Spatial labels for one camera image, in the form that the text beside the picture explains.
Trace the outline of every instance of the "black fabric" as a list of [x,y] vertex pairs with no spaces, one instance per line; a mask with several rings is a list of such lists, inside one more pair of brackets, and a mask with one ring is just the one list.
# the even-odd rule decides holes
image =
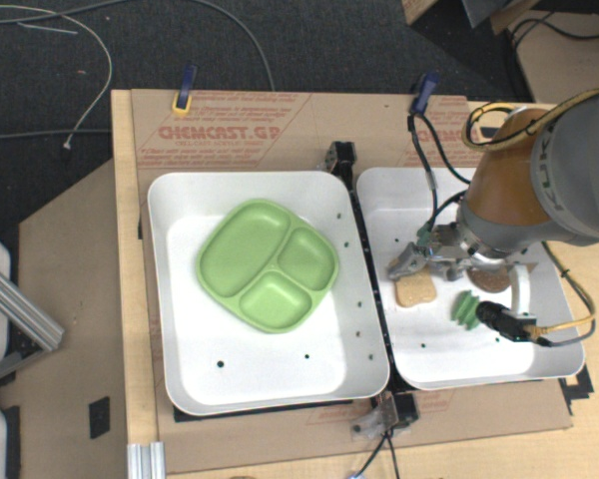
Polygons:
[[[63,10],[97,1],[0,4]],[[517,97],[504,69],[503,37],[495,38],[487,26],[473,31],[459,0],[441,0],[413,27],[405,24],[400,0],[209,1],[251,28],[280,91],[407,93],[420,74],[436,70],[439,93],[474,100]],[[200,89],[269,88],[246,34],[209,9],[142,1],[75,17],[110,48],[115,89],[176,89],[187,60],[200,66]],[[106,59],[91,36],[62,20],[39,25],[80,33],[0,26],[0,133],[72,128],[106,78]],[[84,127],[110,127],[108,96]],[[111,158],[107,136],[77,136],[68,159],[64,140],[0,142],[0,233]]]

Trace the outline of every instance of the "black connector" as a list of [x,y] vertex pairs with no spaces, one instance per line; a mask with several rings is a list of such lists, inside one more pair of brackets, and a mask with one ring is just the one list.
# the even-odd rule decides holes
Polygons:
[[477,317],[488,328],[513,342],[530,340],[530,333],[524,327],[537,322],[536,317],[515,316],[508,307],[492,301],[482,301],[477,305]]

